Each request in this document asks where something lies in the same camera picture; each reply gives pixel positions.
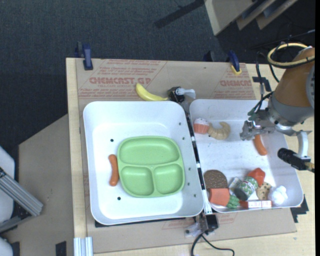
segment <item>blue clamp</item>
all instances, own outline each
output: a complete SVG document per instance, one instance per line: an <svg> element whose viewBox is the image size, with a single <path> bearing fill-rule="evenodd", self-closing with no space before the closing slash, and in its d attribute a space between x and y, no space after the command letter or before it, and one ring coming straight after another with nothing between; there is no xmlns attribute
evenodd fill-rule
<svg viewBox="0 0 320 256"><path fill-rule="evenodd" d="M84 70L93 70L94 66L92 65L91 60L91 48L88 43L82 44L77 42L77 47L75 48L74 55L76 58L84 58L83 67Z"/></svg>
<svg viewBox="0 0 320 256"><path fill-rule="evenodd" d="M232 63L231 69L236 75L242 73L237 55L233 50L228 52L229 61Z"/></svg>

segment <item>green plate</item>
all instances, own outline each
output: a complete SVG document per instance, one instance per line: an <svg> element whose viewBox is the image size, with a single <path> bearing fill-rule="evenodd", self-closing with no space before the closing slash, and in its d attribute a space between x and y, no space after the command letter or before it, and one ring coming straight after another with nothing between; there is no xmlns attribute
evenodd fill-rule
<svg viewBox="0 0 320 256"><path fill-rule="evenodd" d="M127 138L118 147L117 161L121 184L132 196L169 196L179 192L185 184L181 152L171 138Z"/></svg>

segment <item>yellow cable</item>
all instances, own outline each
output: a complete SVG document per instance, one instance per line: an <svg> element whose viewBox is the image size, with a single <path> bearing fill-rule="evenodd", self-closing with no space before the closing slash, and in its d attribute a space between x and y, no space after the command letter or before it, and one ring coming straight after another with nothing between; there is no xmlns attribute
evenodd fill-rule
<svg viewBox="0 0 320 256"><path fill-rule="evenodd" d="M292 61L292 62L278 62L278 61L274 61L272 58L271 58L271 55L275 52L275 51L278 51L280 49L283 49L283 48L288 48L288 47L300 47L300 48L307 48L308 46L306 46L305 44L303 43L298 43L298 42L289 42L289 43L284 43L284 44L281 44L280 46L277 46L275 48L273 48L271 51L269 51L268 55L267 55L267 60L268 62L273 65L273 66L276 66L278 68L283 68L283 69L286 69L286 68L290 68L290 67L295 67L295 66L298 66L298 65L302 65L302 64L305 64L305 63L309 63L309 62L312 62L315 60L315 56L310 56L310 57L307 57L305 59L301 59L301 60L297 60L297 61Z"/></svg>

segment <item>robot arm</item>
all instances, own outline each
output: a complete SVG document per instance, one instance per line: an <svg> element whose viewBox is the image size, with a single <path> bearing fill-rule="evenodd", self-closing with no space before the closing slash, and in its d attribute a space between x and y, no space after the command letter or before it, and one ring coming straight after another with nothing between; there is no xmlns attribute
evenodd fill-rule
<svg viewBox="0 0 320 256"><path fill-rule="evenodd" d="M251 140L256 135L273 133L274 131L287 136L297 136L299 152L295 153L282 148L279 150L278 156L298 170L309 170L309 165L306 164L311 160L307 156L307 135L311 131L295 131L293 129L296 124L302 124L315 114L315 48L306 45L303 47L304 49L292 62L284 63L283 66L271 59L275 49L270 51L268 54L269 63L276 67L286 68L286 70L275 91L261 99L268 99L267 107L256 110L257 106L255 106L248 113L250 117L244 122L240 138L243 141Z"/></svg>

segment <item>black floor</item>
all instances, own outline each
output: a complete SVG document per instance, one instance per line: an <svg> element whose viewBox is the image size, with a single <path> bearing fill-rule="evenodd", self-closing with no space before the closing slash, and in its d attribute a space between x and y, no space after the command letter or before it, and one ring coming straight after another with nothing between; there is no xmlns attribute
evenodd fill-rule
<svg viewBox="0 0 320 256"><path fill-rule="evenodd" d="M230 24L214 36L203 0L3 0L0 2L0 146L8 152L68 112L67 57L77 41L93 58L254 63L251 49L315 29L316 0L299 0L260 30ZM315 46L315 33L298 36Z"/></svg>

